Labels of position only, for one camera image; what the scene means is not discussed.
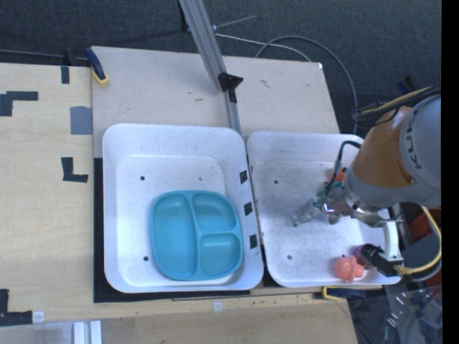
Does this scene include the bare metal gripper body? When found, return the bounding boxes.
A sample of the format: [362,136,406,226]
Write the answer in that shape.
[316,190,387,229]

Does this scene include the pale wood board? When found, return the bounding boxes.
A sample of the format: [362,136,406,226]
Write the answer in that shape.
[90,45,383,302]

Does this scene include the white plastic tray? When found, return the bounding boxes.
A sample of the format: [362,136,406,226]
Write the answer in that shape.
[102,122,265,295]
[246,130,403,290]

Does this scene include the pink toy figure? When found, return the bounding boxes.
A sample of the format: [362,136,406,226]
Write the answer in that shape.
[333,255,365,284]

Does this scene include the purple toy grapes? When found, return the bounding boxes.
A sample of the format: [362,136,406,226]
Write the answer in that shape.
[352,245,374,269]

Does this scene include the black cylinder on white bracket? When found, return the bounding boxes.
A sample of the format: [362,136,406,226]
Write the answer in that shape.
[359,219,405,277]

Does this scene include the blue divided plate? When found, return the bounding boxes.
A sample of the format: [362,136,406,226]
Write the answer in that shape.
[149,190,245,282]

